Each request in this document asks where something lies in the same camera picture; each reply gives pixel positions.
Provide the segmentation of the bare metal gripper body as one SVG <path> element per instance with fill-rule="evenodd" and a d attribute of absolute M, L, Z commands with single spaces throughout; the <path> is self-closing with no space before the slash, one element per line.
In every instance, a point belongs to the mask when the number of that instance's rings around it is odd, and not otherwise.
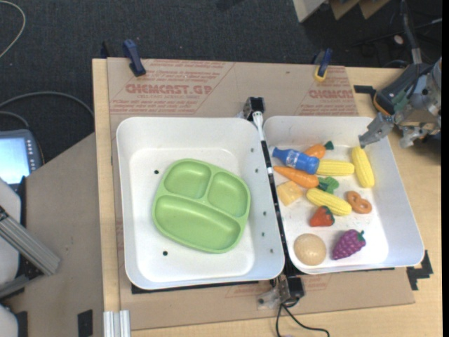
<path fill-rule="evenodd" d="M 422 130 L 441 129 L 441 83 L 433 79 L 419 79 L 394 106 L 394 122 L 402 127 Z"/>

